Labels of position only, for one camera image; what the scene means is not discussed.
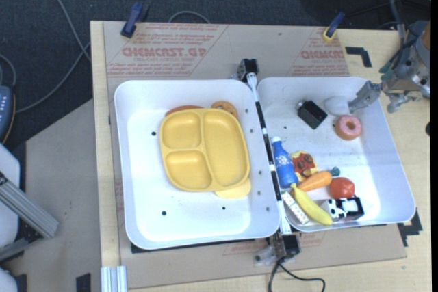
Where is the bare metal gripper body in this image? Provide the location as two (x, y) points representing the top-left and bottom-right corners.
(380, 59), (431, 99)

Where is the pink doughnut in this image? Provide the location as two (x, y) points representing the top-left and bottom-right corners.
(334, 114), (363, 142)

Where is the white plastic tray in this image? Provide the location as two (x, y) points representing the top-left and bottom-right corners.
(256, 76), (417, 233)
(114, 79), (282, 250)

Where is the yellow and red pizza slice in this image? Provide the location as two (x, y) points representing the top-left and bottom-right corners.
(289, 150), (318, 183)

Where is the red tomato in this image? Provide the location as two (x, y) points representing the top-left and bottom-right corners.
(329, 176), (356, 200)

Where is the orange carrot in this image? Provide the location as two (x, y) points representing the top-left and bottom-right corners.
(296, 166), (341, 193)

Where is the blue bottle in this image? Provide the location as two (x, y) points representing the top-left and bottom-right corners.
(270, 136), (299, 189)

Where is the thin black and white rod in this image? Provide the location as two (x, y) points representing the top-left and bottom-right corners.
(246, 72), (292, 235)

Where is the black and white carton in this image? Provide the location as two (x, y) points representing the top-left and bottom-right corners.
(324, 196), (365, 222)

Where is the brown cardboard board, red print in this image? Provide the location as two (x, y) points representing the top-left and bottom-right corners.
(102, 22), (408, 289)

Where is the yellow banana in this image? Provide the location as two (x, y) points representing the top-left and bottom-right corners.
(289, 182), (334, 227)

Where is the white studded block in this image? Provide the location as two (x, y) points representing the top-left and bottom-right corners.
(281, 190), (311, 225)

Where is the yellow divided plate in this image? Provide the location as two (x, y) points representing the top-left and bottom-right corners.
(159, 108), (251, 193)

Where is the black cylinder on white bracket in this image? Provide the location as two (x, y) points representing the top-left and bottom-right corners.
(296, 95), (350, 130)

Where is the black block with thin wires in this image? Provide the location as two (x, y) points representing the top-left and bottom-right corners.
(237, 57), (259, 81)
(253, 233), (302, 267)

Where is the brown ring biscuit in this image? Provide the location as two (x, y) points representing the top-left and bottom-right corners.
(210, 101), (239, 120)

